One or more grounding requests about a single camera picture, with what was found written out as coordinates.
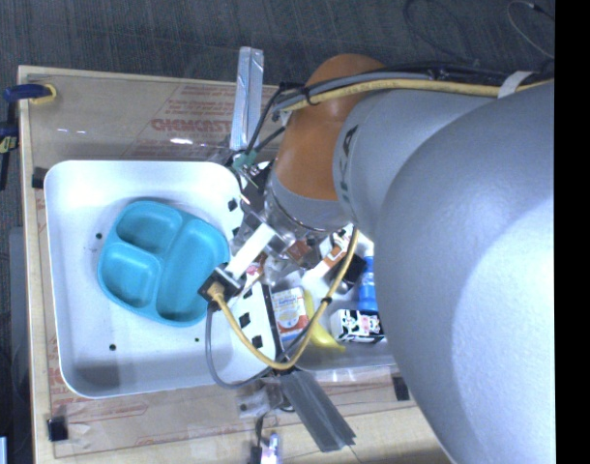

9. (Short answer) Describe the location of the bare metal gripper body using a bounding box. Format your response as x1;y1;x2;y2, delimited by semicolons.
263;219;331;282

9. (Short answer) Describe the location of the white and orange carton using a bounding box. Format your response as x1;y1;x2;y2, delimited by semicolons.
317;229;355;279

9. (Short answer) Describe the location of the white and pink packet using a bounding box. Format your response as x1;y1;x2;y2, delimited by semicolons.
244;257;269;293

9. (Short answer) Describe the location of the orange and white packet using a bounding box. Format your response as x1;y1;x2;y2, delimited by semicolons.
270;286;310;343

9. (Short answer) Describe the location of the thin black and white rod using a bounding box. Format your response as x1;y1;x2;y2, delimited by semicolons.
262;283;282;360

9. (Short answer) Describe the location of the blue bottle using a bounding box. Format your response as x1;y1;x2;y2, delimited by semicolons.
356;255;377;316

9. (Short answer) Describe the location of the yellow banana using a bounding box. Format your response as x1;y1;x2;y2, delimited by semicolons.
302;289;347;355

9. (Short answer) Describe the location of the black and white cow carton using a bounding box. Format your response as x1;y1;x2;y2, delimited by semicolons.
335;308;388;344

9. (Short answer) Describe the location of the blue divided plate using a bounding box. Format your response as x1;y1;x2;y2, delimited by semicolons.
97;199;232;329

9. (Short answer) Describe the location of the brown cardboard board red print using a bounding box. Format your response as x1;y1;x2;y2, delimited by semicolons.
25;72;420;459

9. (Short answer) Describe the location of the black cylinder on white bracket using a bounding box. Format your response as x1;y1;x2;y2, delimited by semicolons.
197;222;278;311

